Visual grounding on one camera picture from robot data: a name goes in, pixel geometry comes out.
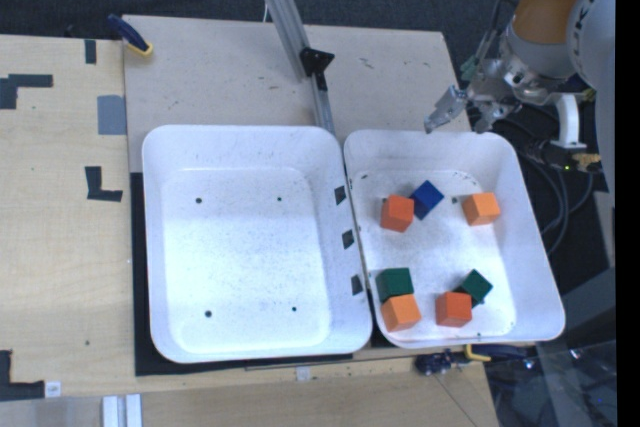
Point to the pale wood board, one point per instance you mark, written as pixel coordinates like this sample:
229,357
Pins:
225,75

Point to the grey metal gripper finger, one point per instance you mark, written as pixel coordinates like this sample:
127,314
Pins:
492,117
445,110

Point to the green cube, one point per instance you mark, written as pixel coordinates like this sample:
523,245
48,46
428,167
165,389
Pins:
394,283
477,286

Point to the white plastic tray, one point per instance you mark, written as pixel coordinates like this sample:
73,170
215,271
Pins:
240,255
445,245

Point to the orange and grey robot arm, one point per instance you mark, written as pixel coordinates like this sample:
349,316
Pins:
550,10

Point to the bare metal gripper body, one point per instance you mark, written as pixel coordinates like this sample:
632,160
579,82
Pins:
492,82

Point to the orange cube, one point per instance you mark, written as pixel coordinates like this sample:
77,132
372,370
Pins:
481,209
400,313
453,310
397,212

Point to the blue cube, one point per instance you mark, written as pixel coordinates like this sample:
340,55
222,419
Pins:
428,196

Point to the black cylinder on white bracket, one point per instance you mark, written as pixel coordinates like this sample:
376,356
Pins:
568,120

